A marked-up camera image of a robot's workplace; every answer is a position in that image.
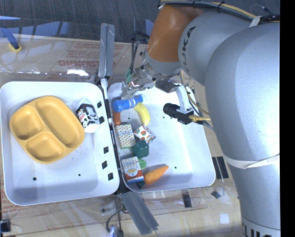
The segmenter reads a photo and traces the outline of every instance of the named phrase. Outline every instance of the black cable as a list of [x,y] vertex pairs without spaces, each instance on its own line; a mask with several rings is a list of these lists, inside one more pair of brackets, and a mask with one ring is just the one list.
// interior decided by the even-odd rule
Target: black cable
[[272,15],[275,15],[275,13],[271,12],[271,11],[270,11],[269,9],[267,9],[265,6],[262,6],[262,5],[260,5],[260,4],[253,4],[253,5],[251,6],[251,14],[254,14],[254,13],[253,13],[253,7],[254,7],[254,6],[258,6],[258,7],[262,8],[264,11],[268,12],[271,16],[272,16]]
[[[193,8],[199,8],[199,9],[216,9],[218,12],[224,12],[239,18],[242,18],[247,21],[252,21],[253,17],[246,15],[244,13],[241,13],[237,10],[234,10],[232,8],[228,8],[226,6],[221,6],[223,4],[215,4],[211,2],[201,2],[201,1],[176,1],[176,2],[164,2],[162,3],[162,0],[159,2],[159,7],[162,6],[163,4],[169,4],[171,6],[177,6],[177,7],[193,7]],[[260,18],[261,22],[271,22],[271,21],[280,21],[280,15],[271,15],[269,16],[264,16]]]
[[135,59],[135,53],[134,53],[134,41],[135,39],[131,39],[131,65],[130,65],[130,74],[132,75],[133,69],[134,69],[134,59]]
[[198,114],[199,117],[202,117],[202,112],[198,109],[196,109],[196,107],[194,107],[193,103],[191,102],[191,100],[189,99],[189,103],[191,105],[191,107],[193,108],[193,110]]
[[108,233],[110,233],[110,228],[109,228],[109,222],[110,220],[113,218],[114,215],[116,215],[118,213],[118,217],[119,217],[119,225],[120,225],[120,230],[121,230],[121,220],[120,220],[120,212],[125,210],[125,207],[122,207],[121,209],[119,209],[117,212],[115,212],[112,216],[109,217],[109,219],[106,222],[106,229],[108,231]]
[[161,1],[162,1],[162,0],[159,0],[159,1],[158,1],[157,8],[159,8],[159,7],[161,6]]
[[143,38],[146,38],[146,39],[149,39],[149,35],[145,34],[145,33],[142,33],[142,32],[139,32],[139,31],[135,31],[133,33],[133,39],[137,39],[137,36],[141,36]]
[[212,127],[212,126],[210,126],[210,124],[209,124],[207,121],[203,120],[202,122],[203,122],[203,123],[202,123],[202,125],[204,125],[204,126],[206,126],[206,127],[210,128],[211,130],[213,130],[213,131],[214,131],[213,127]]

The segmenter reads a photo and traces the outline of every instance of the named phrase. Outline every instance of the cereal box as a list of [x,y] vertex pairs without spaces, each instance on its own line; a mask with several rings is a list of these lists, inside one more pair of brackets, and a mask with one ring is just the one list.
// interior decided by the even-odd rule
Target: cereal box
[[143,124],[133,134],[140,140],[144,140],[147,144],[155,139],[155,135]]
[[128,184],[144,180],[139,159],[137,157],[123,159],[121,162]]
[[116,136],[121,149],[130,148],[136,144],[131,124],[116,125]]

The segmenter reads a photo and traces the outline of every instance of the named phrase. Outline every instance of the black clip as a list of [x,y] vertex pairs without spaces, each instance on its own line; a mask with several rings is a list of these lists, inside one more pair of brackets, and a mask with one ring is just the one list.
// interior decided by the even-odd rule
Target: black clip
[[198,8],[197,6],[196,6],[196,2],[200,2],[201,0],[198,0],[198,1],[193,1],[192,2],[192,8],[194,8],[194,9],[196,9],[196,8]]
[[159,7],[161,6],[161,1],[162,1],[162,0],[159,0],[159,1],[158,1],[158,4],[157,4],[157,8],[158,8],[158,9],[159,9]]
[[220,6],[221,6],[222,4],[224,4],[224,1],[222,1],[222,2],[218,5],[218,9],[217,9],[218,13],[221,12],[221,11],[220,11]]

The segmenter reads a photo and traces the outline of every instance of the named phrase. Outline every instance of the clear plastic sheet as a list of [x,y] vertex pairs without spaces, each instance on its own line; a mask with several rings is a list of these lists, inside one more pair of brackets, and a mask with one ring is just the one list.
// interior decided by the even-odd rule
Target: clear plastic sheet
[[[1,17],[0,27],[9,29],[22,46],[21,52],[15,52],[0,30],[0,87],[13,80],[96,82],[100,26]],[[140,45],[138,53],[144,49],[145,45]],[[138,55],[135,67],[140,66],[140,58]],[[116,42],[109,85],[124,80],[130,63],[131,44]],[[174,78],[173,82],[179,83],[180,79]],[[185,78],[185,82],[195,91],[197,103],[206,109],[204,88],[190,78]],[[214,132],[205,128],[205,133],[212,157],[221,157]],[[46,231],[64,236],[109,235],[106,223],[122,208],[118,194],[31,206],[14,205],[4,192],[2,164],[0,155],[1,222],[8,226],[3,236]],[[239,236],[241,231],[239,201],[231,176],[217,179],[210,187],[144,192],[140,196],[159,224],[152,236],[214,233]],[[140,236],[127,213],[121,212],[120,218],[125,236]],[[111,225],[119,226],[117,214],[111,218]]]
[[[93,83],[100,26],[0,17],[0,87],[8,81]],[[19,48],[11,43],[11,36]]]

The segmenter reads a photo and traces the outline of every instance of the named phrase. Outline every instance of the blue bottle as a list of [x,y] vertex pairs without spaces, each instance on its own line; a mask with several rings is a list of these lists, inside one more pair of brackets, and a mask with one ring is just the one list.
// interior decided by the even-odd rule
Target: blue bottle
[[137,103],[143,102],[142,95],[135,96],[130,99],[124,99],[124,100],[114,100],[112,103],[112,108],[115,112],[120,113],[123,110],[127,110],[130,108],[133,108],[137,105]]

